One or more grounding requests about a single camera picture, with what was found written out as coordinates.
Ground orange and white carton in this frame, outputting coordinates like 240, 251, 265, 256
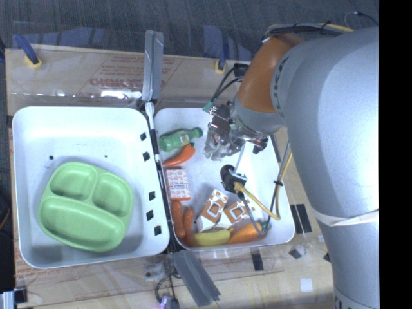
195, 189, 230, 233
223, 200, 257, 227

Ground white plastic tray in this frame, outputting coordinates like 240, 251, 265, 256
12, 105, 171, 269
153, 107, 296, 252

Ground brown sausage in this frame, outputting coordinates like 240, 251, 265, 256
182, 207, 196, 247
170, 200, 187, 240

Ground brown cardboard board red print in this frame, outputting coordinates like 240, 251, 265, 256
5, 43, 285, 305

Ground black cylinder on white bracket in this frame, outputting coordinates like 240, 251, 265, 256
220, 142, 248, 194

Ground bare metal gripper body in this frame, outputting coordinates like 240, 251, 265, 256
207, 103, 270, 148

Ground green plastic bottle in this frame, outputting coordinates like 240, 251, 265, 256
158, 127, 204, 153

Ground yellow banana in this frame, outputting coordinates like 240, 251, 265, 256
192, 227, 234, 247

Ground orange and white packet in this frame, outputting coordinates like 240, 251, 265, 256
165, 168, 192, 201

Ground green divided plate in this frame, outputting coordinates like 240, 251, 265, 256
37, 161, 135, 253

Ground orange carrot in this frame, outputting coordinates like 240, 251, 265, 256
228, 221, 272, 245
162, 142, 196, 167

